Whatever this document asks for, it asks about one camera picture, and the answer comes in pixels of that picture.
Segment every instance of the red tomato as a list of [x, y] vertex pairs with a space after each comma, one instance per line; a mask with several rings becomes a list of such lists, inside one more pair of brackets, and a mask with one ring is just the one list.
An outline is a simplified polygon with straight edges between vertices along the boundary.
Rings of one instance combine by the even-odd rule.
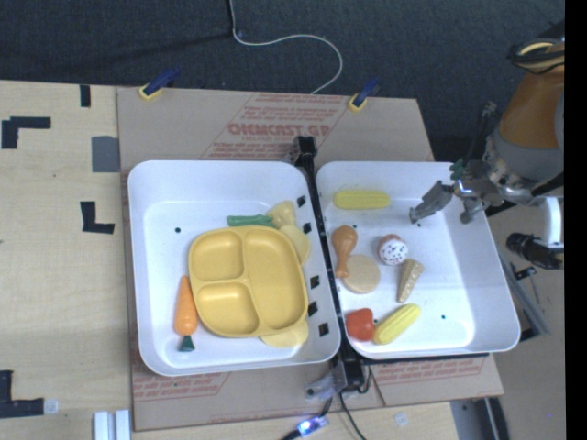
[[347, 333], [359, 341], [370, 341], [375, 332], [373, 311], [370, 308], [361, 308], [347, 314]]

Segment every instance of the light wood surface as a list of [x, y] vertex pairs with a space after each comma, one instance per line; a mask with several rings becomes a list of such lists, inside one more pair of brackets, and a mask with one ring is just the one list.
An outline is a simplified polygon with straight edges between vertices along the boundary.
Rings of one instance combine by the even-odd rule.
[[[0, 438], [92, 438], [94, 412], [131, 410], [127, 289], [120, 175], [92, 171], [93, 137], [117, 137], [116, 90], [0, 82], [0, 118], [50, 116], [51, 129], [21, 129], [0, 150], [0, 369], [13, 399], [43, 397], [54, 414], [0, 420]], [[82, 232], [80, 202], [113, 235]], [[407, 424], [394, 416], [400, 413]], [[457, 439], [448, 403], [363, 410], [367, 438]], [[344, 413], [313, 438], [358, 438]], [[133, 433], [133, 438], [280, 438], [302, 419], [227, 423]]]

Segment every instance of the toy carrot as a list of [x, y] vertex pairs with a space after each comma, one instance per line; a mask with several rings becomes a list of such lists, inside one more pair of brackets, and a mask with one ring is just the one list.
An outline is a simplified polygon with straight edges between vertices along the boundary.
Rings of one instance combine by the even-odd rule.
[[182, 276], [180, 289], [177, 293], [175, 318], [173, 320], [173, 329], [175, 329], [177, 334], [183, 336], [179, 348], [180, 352], [190, 352], [195, 349], [192, 334], [197, 327], [197, 312], [195, 310], [190, 280], [186, 276]]

